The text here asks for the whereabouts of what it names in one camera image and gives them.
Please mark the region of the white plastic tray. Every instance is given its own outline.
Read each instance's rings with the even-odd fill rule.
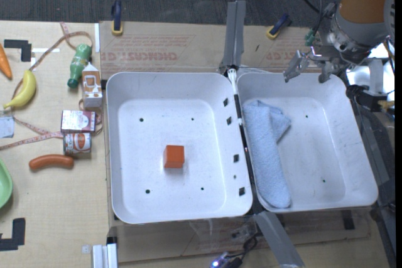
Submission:
[[[123,72],[109,79],[106,94],[118,218],[151,223],[248,212],[253,196],[228,79]],[[168,144],[185,147],[182,169],[163,168]]]
[[[377,200],[377,184],[339,78],[319,83],[318,74],[303,74],[285,83],[279,73],[246,73],[237,88],[241,105],[258,99],[291,119],[278,149],[292,204],[274,208],[259,195],[262,206],[284,213],[368,206]]]

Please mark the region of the green plate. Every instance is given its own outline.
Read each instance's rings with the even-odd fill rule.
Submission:
[[[11,192],[13,192],[13,181],[11,181],[6,165],[0,159],[0,208],[10,199]]]

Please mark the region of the wooden table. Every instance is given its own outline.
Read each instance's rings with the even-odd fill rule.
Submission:
[[[86,31],[95,40],[94,24],[69,23],[70,32]],[[0,39],[28,40],[32,48],[49,48],[63,36],[59,23],[0,21]],[[75,45],[87,42],[72,38]],[[37,91],[33,100],[15,110],[22,121],[48,131],[60,130],[62,110],[79,109],[80,90],[67,87],[69,65],[74,55],[66,42],[60,52],[51,53],[36,69]],[[21,62],[17,49],[6,48],[14,78],[0,74],[0,103],[12,97],[23,72],[31,66]],[[92,63],[100,68],[95,51]],[[36,136],[30,129],[15,124],[14,137],[0,139],[0,146]],[[92,152],[76,159],[72,169],[47,168],[32,172],[28,162],[44,154],[63,154],[61,139],[25,144],[0,151],[14,183],[10,201],[0,209],[0,233],[11,238],[12,222],[25,218],[25,243],[18,250],[0,252],[0,267],[90,267],[87,250],[105,244],[109,230],[107,176],[104,133],[95,136]],[[307,267],[386,267],[386,255],[375,222],[368,220],[367,238],[343,242],[296,246]],[[181,259],[153,260],[122,264],[122,267],[208,267],[216,255]],[[269,249],[247,255],[242,267],[277,267]]]

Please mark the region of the toy bottle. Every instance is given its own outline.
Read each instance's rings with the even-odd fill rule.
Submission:
[[[79,79],[82,76],[82,70],[88,64],[92,48],[86,44],[79,44],[75,49],[75,55],[70,64],[70,79],[67,85],[71,88],[77,88]]]

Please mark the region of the blue cloth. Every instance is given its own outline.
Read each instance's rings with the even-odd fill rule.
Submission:
[[[242,109],[258,193],[271,206],[288,208],[291,198],[277,142],[290,127],[291,120],[279,108],[259,100]]]

